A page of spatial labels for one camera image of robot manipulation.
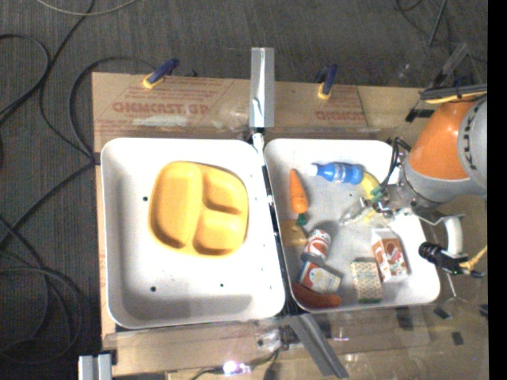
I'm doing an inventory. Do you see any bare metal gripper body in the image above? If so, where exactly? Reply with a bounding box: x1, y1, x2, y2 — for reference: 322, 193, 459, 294
375, 180, 421, 219

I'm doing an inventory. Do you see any yellow banana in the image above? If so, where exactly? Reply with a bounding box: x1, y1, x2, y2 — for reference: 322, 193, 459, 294
360, 170, 382, 202

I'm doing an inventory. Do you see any white plastic tray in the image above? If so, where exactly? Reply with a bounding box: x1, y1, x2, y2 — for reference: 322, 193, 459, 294
263, 138, 442, 314
100, 136, 287, 330

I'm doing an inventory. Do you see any blue plastic bottle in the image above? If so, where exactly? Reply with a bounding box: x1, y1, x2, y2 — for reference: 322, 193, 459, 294
310, 161, 365, 186

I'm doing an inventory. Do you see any red and white can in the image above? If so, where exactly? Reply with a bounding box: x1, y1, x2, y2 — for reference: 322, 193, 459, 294
302, 229, 332, 263

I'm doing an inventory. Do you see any orange and white carton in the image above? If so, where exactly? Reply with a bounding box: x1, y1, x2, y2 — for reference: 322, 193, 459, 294
370, 227, 410, 284

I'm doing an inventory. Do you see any pale yellow patterned box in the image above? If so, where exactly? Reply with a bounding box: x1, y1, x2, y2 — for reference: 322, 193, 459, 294
349, 256, 384, 305

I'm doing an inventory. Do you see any orange carrot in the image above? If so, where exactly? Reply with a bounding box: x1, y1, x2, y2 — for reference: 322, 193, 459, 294
288, 168, 311, 226

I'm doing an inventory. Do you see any tan bread roll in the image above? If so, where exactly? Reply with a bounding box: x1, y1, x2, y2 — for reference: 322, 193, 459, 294
280, 218, 308, 249

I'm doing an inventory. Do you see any white and orange packet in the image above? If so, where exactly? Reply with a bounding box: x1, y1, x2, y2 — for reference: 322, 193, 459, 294
297, 260, 344, 295

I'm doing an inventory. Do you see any red sausage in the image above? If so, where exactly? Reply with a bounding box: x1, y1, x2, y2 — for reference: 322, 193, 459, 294
291, 282, 342, 310

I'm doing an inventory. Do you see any yellow divided plate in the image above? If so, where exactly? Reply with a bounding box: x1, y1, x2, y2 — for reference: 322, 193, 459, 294
148, 160, 251, 258

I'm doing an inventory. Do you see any brown cardboard board red print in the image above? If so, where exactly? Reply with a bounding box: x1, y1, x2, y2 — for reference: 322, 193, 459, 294
91, 71, 488, 376

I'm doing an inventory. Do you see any black cylinder on white bracket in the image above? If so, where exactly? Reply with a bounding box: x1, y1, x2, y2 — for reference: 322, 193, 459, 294
418, 214, 471, 276

